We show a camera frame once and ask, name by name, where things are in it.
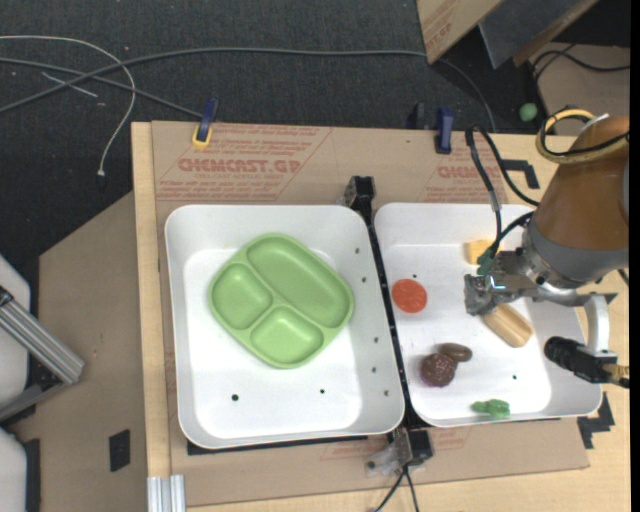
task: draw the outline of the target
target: white plastic part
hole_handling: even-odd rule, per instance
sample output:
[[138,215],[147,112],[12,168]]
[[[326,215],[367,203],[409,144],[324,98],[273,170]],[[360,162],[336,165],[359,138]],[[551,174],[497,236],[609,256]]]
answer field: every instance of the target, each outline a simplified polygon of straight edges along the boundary
[[0,512],[24,512],[27,506],[27,454],[0,428]]
[[[0,255],[0,285],[26,310],[31,290],[27,281]],[[0,327],[0,408],[18,396],[27,383],[28,351]]]
[[[259,360],[215,320],[207,303],[220,267],[267,233],[306,245],[354,295],[347,326],[295,369]],[[358,214],[336,205],[192,205],[170,215],[165,235],[178,417],[193,443],[215,449],[372,435],[400,423],[402,387],[368,230]]]
[[[503,226],[528,211],[503,205]],[[465,260],[464,244],[495,237],[489,205],[387,204],[378,211],[375,227],[389,286],[415,275],[427,290],[427,306],[419,313],[405,313],[394,304],[410,400],[424,421],[438,427],[494,422],[471,409],[476,401],[494,398],[510,404],[505,421],[582,416],[598,408],[600,386],[560,368],[543,352],[552,336],[584,343],[573,308],[524,298],[510,303],[534,328],[519,348],[500,339],[481,317],[466,313],[464,275],[477,267]],[[503,248],[514,250],[521,237],[522,230],[515,229]],[[458,364],[448,386],[429,387],[420,378],[420,361],[447,342],[466,345],[473,357]]]

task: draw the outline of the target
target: white cable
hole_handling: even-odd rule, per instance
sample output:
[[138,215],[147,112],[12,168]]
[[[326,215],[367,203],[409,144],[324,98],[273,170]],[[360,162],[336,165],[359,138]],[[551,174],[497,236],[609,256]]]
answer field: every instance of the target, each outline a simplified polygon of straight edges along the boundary
[[[99,46],[96,46],[95,44],[89,43],[87,41],[83,41],[82,39],[73,39],[73,38],[70,38],[70,37],[58,37],[58,36],[41,36],[41,35],[0,36],[0,40],[2,40],[2,39],[64,41],[64,42],[67,42],[67,43],[81,44],[81,45],[87,46],[89,48],[92,48],[92,49],[102,53],[103,55],[106,55],[107,57],[109,57],[114,62],[122,65],[122,61],[120,59],[118,59],[118,57],[116,57],[115,55],[109,53],[107,50],[104,50],[103,48],[100,48]],[[126,73],[127,77],[129,78],[129,82],[131,83],[131,89],[133,90],[133,92],[131,93],[131,103],[129,104],[129,108],[127,109],[126,113],[124,114],[124,117],[120,121],[120,124],[118,124],[116,130],[113,132],[113,135],[111,135],[111,138],[109,139],[109,142],[107,142],[107,145],[105,146],[104,151],[102,152],[102,158],[100,159],[100,167],[98,168],[98,172],[96,173],[96,175],[101,177],[101,178],[106,177],[106,174],[104,172],[104,162],[105,162],[105,160],[107,158],[107,154],[109,153],[109,150],[111,149],[111,145],[113,144],[113,141],[116,139],[116,137],[118,136],[118,134],[122,130],[122,127],[124,126],[124,124],[127,122],[127,119],[129,119],[129,116],[131,115],[131,112],[133,111],[133,107],[134,107],[135,102],[136,102],[136,92],[135,92],[136,84],[135,84],[135,82],[133,80],[133,77],[131,76],[131,73],[129,73],[129,70],[127,69],[126,66],[122,65],[122,70]]]

